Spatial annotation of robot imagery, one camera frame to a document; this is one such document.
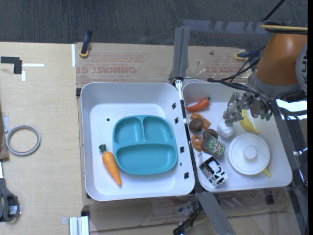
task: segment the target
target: cardboard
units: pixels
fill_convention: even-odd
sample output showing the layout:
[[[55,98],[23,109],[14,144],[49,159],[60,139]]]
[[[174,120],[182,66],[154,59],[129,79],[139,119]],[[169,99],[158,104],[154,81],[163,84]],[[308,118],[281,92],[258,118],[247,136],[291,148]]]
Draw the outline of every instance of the cardboard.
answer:
[[[75,44],[77,88],[90,82],[166,82],[173,68],[174,46],[90,43],[87,58],[79,56],[82,43]],[[235,60],[235,47],[188,48],[186,77],[221,79],[236,73],[245,61]],[[245,83],[251,71],[234,82]]]
[[[173,63],[173,46],[90,43],[89,56],[81,58],[78,54],[81,45],[82,43],[75,44],[78,89],[90,82],[167,82],[169,80]],[[189,67],[185,80],[192,81],[195,78],[198,81],[206,81],[208,77],[221,79],[233,75],[244,63],[233,57],[234,53],[241,51],[243,50],[226,47],[189,47]],[[251,72],[247,71],[234,82],[245,83],[250,74]],[[88,196],[85,188],[80,98],[77,99],[77,103],[81,142],[82,211],[89,212],[90,231],[171,224],[186,220],[197,207],[193,194],[105,202],[95,201]],[[260,192],[258,190],[256,192],[238,193],[237,199],[232,198],[231,201],[226,193],[225,201],[221,204],[227,217],[268,212],[266,203],[261,201],[256,204],[260,197]]]

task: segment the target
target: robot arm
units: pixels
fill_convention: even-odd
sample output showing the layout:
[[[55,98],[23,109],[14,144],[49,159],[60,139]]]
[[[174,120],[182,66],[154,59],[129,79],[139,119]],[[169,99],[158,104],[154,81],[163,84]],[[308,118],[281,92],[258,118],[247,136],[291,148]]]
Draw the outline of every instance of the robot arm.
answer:
[[[303,100],[307,96],[308,36],[274,34],[266,45],[256,69],[248,78],[242,96],[233,93],[223,118],[225,124],[242,120],[242,109],[250,109],[254,118],[269,120],[272,100],[287,102]]]

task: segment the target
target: metal ring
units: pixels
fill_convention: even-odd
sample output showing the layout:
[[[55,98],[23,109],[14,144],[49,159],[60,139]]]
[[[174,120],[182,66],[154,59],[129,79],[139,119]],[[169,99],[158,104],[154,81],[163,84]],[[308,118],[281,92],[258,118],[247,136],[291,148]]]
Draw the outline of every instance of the metal ring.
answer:
[[[16,151],[14,150],[11,146],[10,146],[10,138],[11,136],[17,132],[18,130],[22,130],[22,129],[26,129],[26,130],[30,130],[32,131],[33,133],[36,134],[37,136],[37,143],[35,144],[35,146],[30,149],[29,151],[25,151],[25,152],[20,152],[20,151]],[[33,126],[30,126],[30,125],[26,125],[26,124],[23,124],[23,125],[18,125],[18,126],[15,126],[13,127],[9,132],[8,132],[8,135],[6,136],[6,145],[8,146],[8,149],[11,153],[13,153],[14,155],[16,156],[27,156],[33,152],[35,152],[37,150],[37,148],[39,147],[39,144],[40,144],[40,135],[39,135],[39,132],[38,130],[36,130]]]

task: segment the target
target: scissors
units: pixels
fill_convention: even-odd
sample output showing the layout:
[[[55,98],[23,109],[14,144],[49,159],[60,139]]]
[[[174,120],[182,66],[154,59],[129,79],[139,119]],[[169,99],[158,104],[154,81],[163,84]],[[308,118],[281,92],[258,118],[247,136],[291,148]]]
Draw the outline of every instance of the scissors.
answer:
[[[5,185],[3,177],[2,163],[0,161],[0,220],[13,221],[20,214],[20,204],[15,195],[13,195]]]

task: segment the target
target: white tape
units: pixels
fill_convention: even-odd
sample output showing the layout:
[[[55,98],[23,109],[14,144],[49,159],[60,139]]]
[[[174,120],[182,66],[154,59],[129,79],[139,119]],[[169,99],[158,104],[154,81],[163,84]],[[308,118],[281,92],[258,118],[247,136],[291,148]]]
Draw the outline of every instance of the white tape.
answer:
[[[4,133],[7,134],[9,131],[9,116],[2,117]]]
[[[45,64],[22,64],[23,67],[44,67]]]
[[[76,66],[76,57],[75,57],[75,44],[72,44],[72,66]]]
[[[22,71],[22,81],[25,82],[26,81],[26,72]]]

